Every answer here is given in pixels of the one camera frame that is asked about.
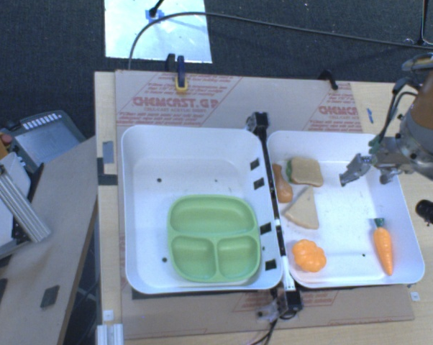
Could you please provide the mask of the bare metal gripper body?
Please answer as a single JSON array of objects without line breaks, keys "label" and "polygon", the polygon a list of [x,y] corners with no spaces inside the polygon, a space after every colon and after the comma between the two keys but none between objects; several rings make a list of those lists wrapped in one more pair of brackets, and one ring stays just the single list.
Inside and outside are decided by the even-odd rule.
[{"label": "bare metal gripper body", "polygon": [[418,173],[433,181],[433,154],[412,137],[375,137],[369,147],[373,167],[396,167],[401,173]]}]

